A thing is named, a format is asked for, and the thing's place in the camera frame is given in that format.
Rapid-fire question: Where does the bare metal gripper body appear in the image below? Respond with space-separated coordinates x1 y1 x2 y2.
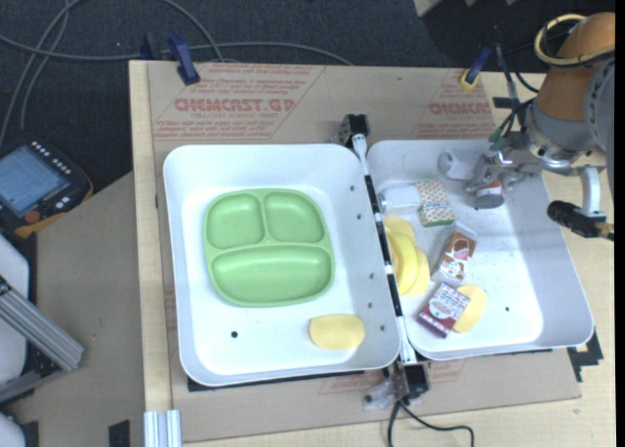
487 143 580 179

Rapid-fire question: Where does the orange and grey small can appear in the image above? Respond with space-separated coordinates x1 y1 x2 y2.
474 181 507 211

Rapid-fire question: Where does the white short cylinder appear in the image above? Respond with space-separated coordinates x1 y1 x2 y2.
437 149 474 181

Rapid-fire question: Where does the white orange patterned carton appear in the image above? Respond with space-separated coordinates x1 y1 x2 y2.
415 180 456 228

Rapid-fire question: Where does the small white box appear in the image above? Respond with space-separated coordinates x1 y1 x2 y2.
378 184 422 215

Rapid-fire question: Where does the brown and white packet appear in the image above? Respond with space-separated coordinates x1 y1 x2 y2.
431 223 479 286

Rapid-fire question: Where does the white plastic tray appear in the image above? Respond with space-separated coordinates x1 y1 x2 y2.
365 139 596 362
162 142 402 386

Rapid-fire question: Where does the red and white carton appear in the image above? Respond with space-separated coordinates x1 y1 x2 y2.
417 282 471 339

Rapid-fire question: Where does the thin black and white rod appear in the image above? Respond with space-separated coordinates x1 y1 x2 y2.
352 134 415 364

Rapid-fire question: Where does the brown cardboard board red print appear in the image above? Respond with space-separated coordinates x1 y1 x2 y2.
146 61 583 444

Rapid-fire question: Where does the green divided plate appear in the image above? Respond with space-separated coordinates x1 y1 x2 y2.
202 188 337 308

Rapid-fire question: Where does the black cylinder on white bracket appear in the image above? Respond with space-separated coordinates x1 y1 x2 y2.
546 166 609 240

